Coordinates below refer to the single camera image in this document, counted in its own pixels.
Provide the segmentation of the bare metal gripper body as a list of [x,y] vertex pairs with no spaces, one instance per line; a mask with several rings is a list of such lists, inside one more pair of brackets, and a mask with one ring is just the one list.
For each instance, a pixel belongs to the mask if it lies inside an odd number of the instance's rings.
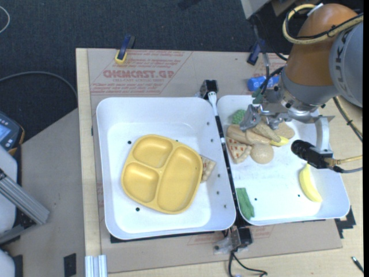
[[275,87],[267,90],[261,103],[261,114],[267,117],[281,114],[284,121],[310,123],[312,112],[321,104],[317,87]]

